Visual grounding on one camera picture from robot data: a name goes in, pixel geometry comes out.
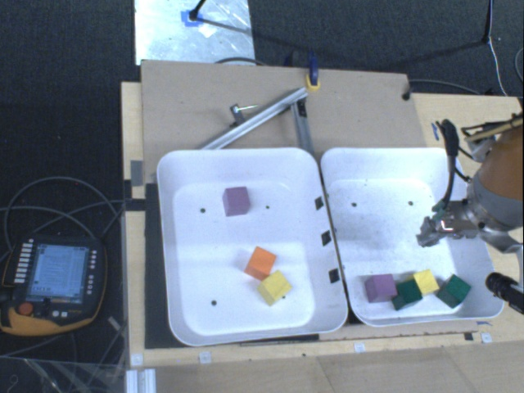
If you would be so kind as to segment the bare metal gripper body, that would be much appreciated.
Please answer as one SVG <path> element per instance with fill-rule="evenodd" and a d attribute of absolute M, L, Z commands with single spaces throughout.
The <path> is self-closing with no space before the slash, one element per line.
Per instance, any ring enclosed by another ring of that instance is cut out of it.
<path fill-rule="evenodd" d="M 432 212 L 432 228 L 438 238 L 474 238 L 486 229 L 486 223 L 473 214 L 472 203 L 468 199 L 450 201 L 447 206 L 440 201 Z"/>

